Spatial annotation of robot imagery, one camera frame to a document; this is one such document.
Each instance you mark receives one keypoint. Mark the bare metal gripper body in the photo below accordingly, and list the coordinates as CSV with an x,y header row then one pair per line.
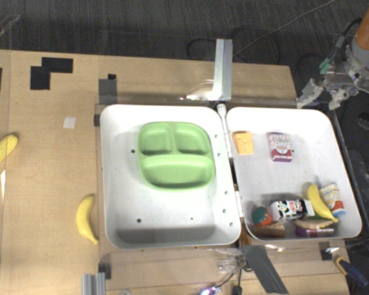
x,y
353,78

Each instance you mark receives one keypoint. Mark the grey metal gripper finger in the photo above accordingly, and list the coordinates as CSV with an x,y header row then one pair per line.
x,y
338,98
309,91

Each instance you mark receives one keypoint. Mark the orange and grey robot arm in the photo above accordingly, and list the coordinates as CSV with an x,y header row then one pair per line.
x,y
368,26

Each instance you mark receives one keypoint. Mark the red and white carton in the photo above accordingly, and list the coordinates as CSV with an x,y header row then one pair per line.
x,y
280,147

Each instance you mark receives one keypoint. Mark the yellow cheese wedge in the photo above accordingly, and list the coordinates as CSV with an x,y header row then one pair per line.
x,y
243,143

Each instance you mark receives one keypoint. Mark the white plastic tray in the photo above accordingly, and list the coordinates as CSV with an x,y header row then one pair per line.
x,y
283,180
160,220

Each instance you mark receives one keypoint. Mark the thin black and white rod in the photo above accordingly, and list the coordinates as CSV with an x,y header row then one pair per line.
x,y
228,147

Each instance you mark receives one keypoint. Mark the yellow banana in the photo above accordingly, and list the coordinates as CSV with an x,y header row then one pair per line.
x,y
83,220
318,203

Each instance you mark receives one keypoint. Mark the cow print milk carton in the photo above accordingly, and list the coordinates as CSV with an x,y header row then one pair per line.
x,y
287,210

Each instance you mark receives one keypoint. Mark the beige biscuit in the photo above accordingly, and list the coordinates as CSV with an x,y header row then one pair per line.
x,y
312,224

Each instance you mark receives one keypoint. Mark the red and green strawberry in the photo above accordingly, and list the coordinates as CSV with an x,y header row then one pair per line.
x,y
260,216

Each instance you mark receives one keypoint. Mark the purple packet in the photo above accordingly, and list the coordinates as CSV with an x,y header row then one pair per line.
x,y
313,232

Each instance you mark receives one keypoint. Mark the brown bread slice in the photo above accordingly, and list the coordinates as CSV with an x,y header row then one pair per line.
x,y
270,230

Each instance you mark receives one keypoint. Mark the green divided plate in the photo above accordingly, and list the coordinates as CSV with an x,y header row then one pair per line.
x,y
175,171

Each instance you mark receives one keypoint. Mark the yellow corn cob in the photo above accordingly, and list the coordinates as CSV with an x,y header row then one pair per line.
x,y
1,152

